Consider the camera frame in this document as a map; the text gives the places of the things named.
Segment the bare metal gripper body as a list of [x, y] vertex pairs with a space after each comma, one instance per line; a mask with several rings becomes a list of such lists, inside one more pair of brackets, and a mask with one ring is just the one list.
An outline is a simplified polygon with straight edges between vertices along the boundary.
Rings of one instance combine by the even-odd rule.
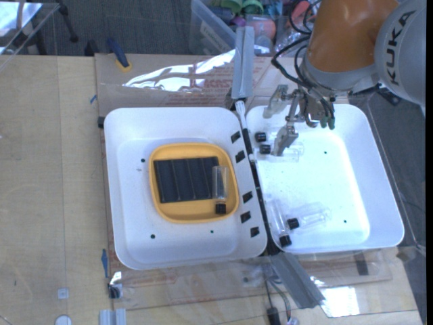
[[327, 89], [305, 89], [299, 85], [291, 94], [286, 124], [304, 122], [308, 127], [335, 127], [335, 101], [336, 95]]

